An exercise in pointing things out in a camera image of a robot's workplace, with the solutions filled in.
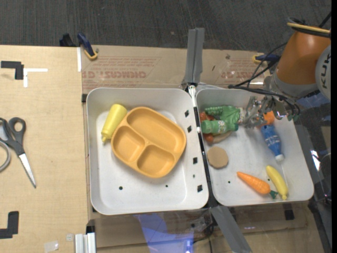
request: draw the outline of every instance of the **green plastic bottle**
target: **green plastic bottle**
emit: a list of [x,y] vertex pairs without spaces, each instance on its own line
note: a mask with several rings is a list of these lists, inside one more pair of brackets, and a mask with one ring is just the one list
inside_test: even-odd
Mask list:
[[201,122],[202,133],[222,134],[227,131],[237,131],[239,125],[237,123],[225,123],[222,120],[204,120]]

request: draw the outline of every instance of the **blue water bottle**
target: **blue water bottle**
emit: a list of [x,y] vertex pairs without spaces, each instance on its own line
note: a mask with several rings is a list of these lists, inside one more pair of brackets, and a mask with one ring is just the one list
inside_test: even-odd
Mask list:
[[275,160],[277,162],[281,162],[284,159],[284,155],[281,152],[281,140],[275,132],[275,127],[272,124],[263,125],[261,127],[261,132],[263,134],[265,143],[274,153]]

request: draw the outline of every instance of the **banana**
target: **banana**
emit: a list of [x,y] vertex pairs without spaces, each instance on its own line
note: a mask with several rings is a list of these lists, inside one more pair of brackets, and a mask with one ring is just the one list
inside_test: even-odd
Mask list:
[[288,194],[288,186],[286,185],[283,177],[280,175],[280,173],[272,166],[268,165],[266,168],[267,174],[270,177],[270,179],[273,181],[274,185],[277,188],[277,191],[282,196],[283,200],[287,199]]

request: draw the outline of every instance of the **yellow bottle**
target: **yellow bottle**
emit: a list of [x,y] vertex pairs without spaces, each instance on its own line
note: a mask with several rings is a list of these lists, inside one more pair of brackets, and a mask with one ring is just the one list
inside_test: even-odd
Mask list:
[[105,120],[104,126],[101,131],[102,141],[111,139],[115,129],[126,116],[127,110],[119,104],[113,104]]

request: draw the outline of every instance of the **scissors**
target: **scissors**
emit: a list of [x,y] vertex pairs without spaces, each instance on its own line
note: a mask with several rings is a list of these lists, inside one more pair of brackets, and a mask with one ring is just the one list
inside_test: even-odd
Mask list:
[[[22,125],[21,130],[15,129],[16,123],[19,123]],[[1,124],[4,128],[6,140],[0,137],[0,141],[6,143],[9,147],[14,149],[17,156],[20,158],[23,167],[25,168],[25,171],[31,183],[33,184],[34,188],[36,188],[36,183],[35,183],[35,179],[33,176],[33,172],[32,172],[31,166],[29,165],[25,150],[23,149],[23,135],[26,131],[25,120],[19,117],[14,117],[7,122],[5,119],[0,118],[0,126]]]

